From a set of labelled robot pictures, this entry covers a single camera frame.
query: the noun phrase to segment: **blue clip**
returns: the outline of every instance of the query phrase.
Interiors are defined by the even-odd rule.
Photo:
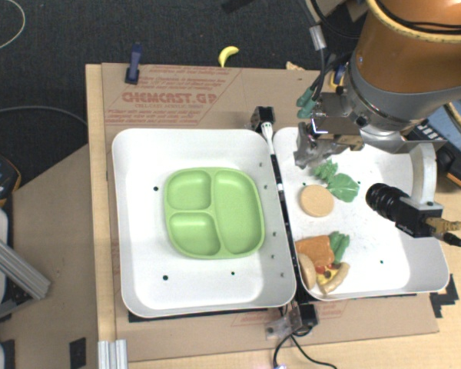
[[[124,77],[126,83],[131,85],[136,85],[138,83],[138,75],[140,74],[138,65],[140,64],[140,58],[141,44],[140,42],[135,42],[131,47],[130,67],[126,69],[126,75]]]

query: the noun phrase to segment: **white cable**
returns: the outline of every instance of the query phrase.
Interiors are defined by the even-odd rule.
[[[22,9],[22,7],[20,6],[20,4],[18,4],[16,1],[14,0],[4,0],[6,2],[11,2],[13,5],[15,5],[19,11],[21,12],[21,15],[22,15],[22,26],[21,28],[19,29],[19,31],[17,32],[16,35],[14,35],[14,37],[10,38],[7,42],[5,42],[4,44],[1,44],[0,45],[0,49],[6,47],[8,44],[10,44],[11,42],[13,42],[19,35],[21,35],[21,33],[24,31],[24,27],[25,27],[25,12],[24,10]]]

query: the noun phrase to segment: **yellow banana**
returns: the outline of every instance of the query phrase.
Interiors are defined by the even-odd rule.
[[[225,66],[225,62],[229,56],[235,55],[239,52],[239,48],[235,46],[227,46],[226,48],[221,50],[221,53],[218,55],[218,62],[220,63],[221,67]]]

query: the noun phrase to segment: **white tray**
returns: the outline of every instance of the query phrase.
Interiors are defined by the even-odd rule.
[[[121,293],[140,317],[283,306],[296,278],[265,140],[250,130],[131,128],[113,141]],[[176,251],[164,219],[163,187],[184,168],[226,167],[257,186],[265,239],[256,253],[200,260]]]
[[[444,289],[449,271],[440,242],[435,238],[411,238],[392,221],[379,216],[366,203],[374,183],[384,183],[410,194],[413,171],[409,155],[391,155],[366,145],[362,151],[346,150],[331,157],[338,171],[360,182],[351,203],[334,198],[334,209],[324,218],[302,211],[299,194],[304,185],[320,184],[312,168],[294,164],[297,128],[283,128],[274,136],[274,146],[284,183],[284,192],[294,240],[339,231],[350,236],[343,261],[350,265],[344,282],[323,295],[315,286],[310,295],[323,301],[412,294]]]

